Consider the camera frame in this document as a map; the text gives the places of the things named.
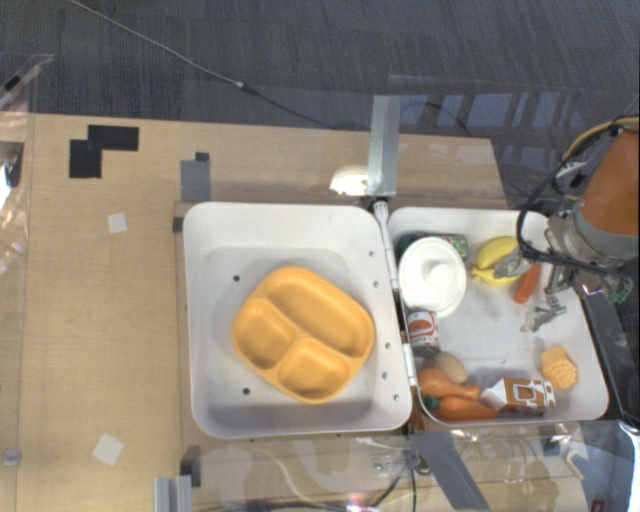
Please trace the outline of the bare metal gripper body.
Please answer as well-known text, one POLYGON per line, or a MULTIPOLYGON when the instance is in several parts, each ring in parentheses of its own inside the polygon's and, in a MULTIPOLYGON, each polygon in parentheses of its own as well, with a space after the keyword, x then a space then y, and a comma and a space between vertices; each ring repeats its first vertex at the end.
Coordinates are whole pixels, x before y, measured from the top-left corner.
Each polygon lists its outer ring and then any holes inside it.
POLYGON ((556 255, 569 259, 561 266, 561 282, 581 297, 601 294, 626 298, 626 236, 590 224, 580 211, 562 211, 549 219, 545 237, 556 255))

